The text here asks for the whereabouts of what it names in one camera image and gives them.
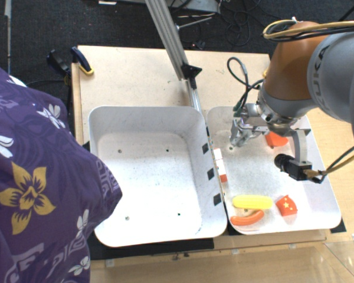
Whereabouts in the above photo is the white and orange carton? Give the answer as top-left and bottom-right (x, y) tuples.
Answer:
(212, 147), (228, 183)

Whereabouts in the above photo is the orange toy carrot piece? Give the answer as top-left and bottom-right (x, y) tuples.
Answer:
(265, 131), (290, 149)

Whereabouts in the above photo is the orange toy sausage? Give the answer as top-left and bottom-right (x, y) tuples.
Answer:
(230, 210), (266, 227)

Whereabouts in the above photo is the black cylinder on white bracket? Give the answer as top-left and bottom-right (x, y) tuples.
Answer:
(273, 127), (313, 182)

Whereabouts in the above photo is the yellow toy corn cob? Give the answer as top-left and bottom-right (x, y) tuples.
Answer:
(232, 195), (274, 210)

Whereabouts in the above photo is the pale wood board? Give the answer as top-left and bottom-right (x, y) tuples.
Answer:
(71, 45), (354, 249)

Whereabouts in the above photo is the white plastic tray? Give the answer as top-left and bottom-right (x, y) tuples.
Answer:
(87, 105), (228, 248)
(206, 106), (342, 235)

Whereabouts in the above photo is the person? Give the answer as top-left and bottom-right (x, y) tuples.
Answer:
(0, 59), (123, 283)

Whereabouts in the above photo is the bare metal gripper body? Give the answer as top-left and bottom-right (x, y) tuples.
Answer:
(238, 103), (297, 136)

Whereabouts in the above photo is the red slice with yellow stars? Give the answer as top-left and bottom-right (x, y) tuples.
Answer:
(275, 195), (299, 217)

